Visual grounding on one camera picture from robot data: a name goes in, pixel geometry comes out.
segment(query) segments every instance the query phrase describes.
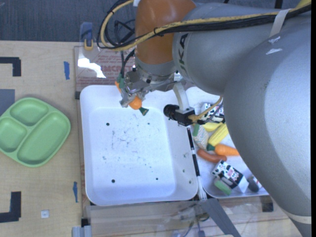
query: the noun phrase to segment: black corner marker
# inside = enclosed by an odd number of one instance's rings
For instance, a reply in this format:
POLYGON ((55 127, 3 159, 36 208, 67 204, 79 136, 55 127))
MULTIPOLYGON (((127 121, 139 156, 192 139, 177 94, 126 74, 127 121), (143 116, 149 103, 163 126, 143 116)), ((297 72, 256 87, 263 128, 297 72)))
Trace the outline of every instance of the black corner marker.
POLYGON ((20 77, 21 73, 21 60, 19 57, 0 57, 0 63, 12 64, 12 76, 20 77))
POLYGON ((0 213, 0 223, 19 221, 21 218, 21 192, 11 192, 9 212, 0 213))

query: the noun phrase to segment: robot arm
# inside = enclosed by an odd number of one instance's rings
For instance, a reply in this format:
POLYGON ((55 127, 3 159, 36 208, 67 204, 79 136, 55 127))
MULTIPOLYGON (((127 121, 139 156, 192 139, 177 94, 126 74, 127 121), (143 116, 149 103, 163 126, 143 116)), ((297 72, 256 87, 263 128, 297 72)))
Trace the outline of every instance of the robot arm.
MULTIPOLYGON (((311 236, 310 5, 280 13, 140 0, 136 70, 121 78, 124 107, 153 90, 181 95, 180 83, 186 82, 223 96, 227 127, 242 159, 303 236, 311 236), (282 28, 271 35, 276 18, 282 28)), ((187 106, 173 108, 171 117, 180 124, 197 121, 187 106)))

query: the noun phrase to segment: white scratch mark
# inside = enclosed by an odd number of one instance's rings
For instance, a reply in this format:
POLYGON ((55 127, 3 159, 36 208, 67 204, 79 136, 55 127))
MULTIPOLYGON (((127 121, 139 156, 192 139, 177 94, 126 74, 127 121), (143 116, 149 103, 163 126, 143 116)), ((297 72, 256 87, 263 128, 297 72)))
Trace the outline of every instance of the white scratch mark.
POLYGON ((266 52, 266 54, 272 54, 272 53, 280 52, 282 50, 283 50, 282 48, 272 48, 268 52, 266 52))
POLYGON ((268 40, 268 42, 270 42, 271 44, 274 44, 274 43, 277 42, 280 38, 281 38, 281 37, 279 36, 279 37, 277 37, 277 38, 275 38, 275 39, 270 39, 270 40, 268 40))

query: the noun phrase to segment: white square marker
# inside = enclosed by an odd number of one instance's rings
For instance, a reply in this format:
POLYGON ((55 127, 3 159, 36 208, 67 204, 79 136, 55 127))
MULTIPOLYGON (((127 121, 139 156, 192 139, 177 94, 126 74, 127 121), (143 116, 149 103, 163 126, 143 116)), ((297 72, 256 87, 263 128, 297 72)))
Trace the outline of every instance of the white square marker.
POLYGON ((40 215, 41 215, 42 219, 48 218, 49 217, 49 210, 42 210, 42 211, 40 211, 40 215))

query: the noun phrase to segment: white strap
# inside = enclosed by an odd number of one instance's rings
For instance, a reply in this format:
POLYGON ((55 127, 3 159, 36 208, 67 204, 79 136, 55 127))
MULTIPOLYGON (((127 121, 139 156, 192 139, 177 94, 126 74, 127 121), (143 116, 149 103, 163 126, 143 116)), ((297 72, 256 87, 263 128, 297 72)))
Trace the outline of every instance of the white strap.
POLYGON ((282 209, 282 210, 289 218, 291 218, 299 223, 312 224, 312 217, 311 216, 299 216, 299 215, 289 213, 289 212, 285 211, 284 209, 282 209))
POLYGON ((280 32, 282 25, 284 23, 285 17, 289 10, 290 9, 280 10, 278 12, 278 14, 276 15, 275 21, 272 25, 272 29, 271 29, 269 37, 272 37, 273 35, 278 34, 280 32))

